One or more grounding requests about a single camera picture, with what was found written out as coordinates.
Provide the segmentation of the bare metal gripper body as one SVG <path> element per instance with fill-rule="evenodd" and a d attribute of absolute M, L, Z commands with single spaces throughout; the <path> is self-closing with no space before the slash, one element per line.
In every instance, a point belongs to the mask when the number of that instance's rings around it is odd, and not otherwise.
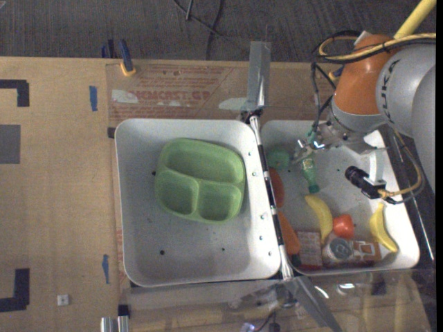
<path fill-rule="evenodd" d="M 363 155 L 376 149 L 365 141 L 366 133 L 352 131 L 337 122 L 326 121 L 318 124 L 312 131 L 312 141 L 325 144 L 326 149 L 347 147 L 353 152 Z"/>

